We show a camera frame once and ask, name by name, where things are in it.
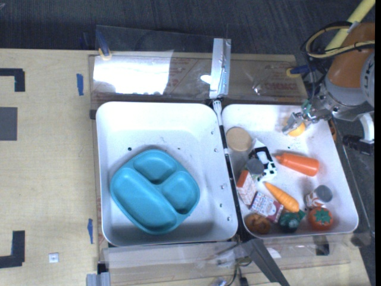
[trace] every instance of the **carrot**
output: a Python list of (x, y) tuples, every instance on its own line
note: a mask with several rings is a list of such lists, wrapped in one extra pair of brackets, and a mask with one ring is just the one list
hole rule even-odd
[(296, 213), (299, 211), (299, 203), (296, 199), (291, 197), (289, 194), (281, 190), (275, 185), (272, 185), (265, 181), (264, 185), (270, 191), (270, 193), (275, 197), (275, 199), (282, 204), (287, 211)]

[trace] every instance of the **blue plate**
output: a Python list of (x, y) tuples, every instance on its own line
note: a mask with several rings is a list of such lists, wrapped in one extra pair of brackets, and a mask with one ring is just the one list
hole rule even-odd
[(161, 150), (144, 151), (125, 163), (111, 179), (110, 191), (120, 210), (153, 235), (176, 229), (200, 199), (191, 174)]

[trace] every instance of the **toy tomato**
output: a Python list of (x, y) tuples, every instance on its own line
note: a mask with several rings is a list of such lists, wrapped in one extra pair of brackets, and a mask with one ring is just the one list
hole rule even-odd
[(308, 221), (313, 229), (325, 231), (331, 228), (333, 217), (330, 210), (324, 207), (315, 207), (309, 212)]

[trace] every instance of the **yellow pole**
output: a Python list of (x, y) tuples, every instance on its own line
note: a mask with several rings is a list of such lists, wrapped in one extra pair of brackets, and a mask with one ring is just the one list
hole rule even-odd
[[(354, 10), (352, 15), (348, 18), (348, 22), (361, 22), (366, 14), (371, 10), (371, 8), (376, 4), (376, 0), (362, 0), (358, 7)], [(326, 50), (333, 49), (341, 46), (344, 39), (346, 38), (348, 30), (340, 30), (336, 36), (331, 40), (331, 42), (326, 47)]]

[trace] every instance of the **wooden surface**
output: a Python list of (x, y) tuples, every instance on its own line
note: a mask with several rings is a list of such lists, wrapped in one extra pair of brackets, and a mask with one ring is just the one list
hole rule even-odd
[[(11, 253), (12, 231), (26, 232), (25, 262), (22, 267), (0, 269), (2, 286), (86, 285), (86, 275), (96, 272), (90, 54), (0, 49), (0, 68), (26, 72), (25, 92), (14, 92), (13, 77), (0, 76), (0, 107), (18, 108), (17, 141), (0, 141), (0, 256)], [(78, 73), (84, 77), (83, 96), (77, 90)], [(60, 261), (49, 263), (49, 253), (59, 253)], [(283, 273), (291, 285), (370, 285), (360, 252), (348, 249), (348, 259), (342, 265)], [(267, 282), (262, 273), (247, 277), (251, 285)], [(154, 285), (209, 285), (212, 280)]]

